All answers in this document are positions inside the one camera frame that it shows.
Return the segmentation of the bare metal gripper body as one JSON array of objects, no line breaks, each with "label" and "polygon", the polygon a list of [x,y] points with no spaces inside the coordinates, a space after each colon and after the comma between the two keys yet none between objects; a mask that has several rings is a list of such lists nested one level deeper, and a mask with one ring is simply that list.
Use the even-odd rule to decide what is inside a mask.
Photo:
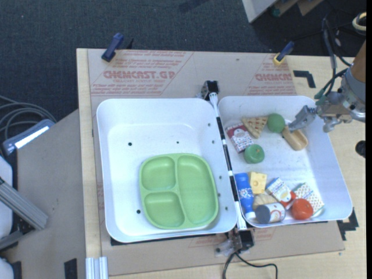
[{"label": "bare metal gripper body", "polygon": [[316,101],[316,113],[322,118],[335,118],[348,123],[356,120],[366,122],[366,95],[353,91],[338,90],[323,95]]}]

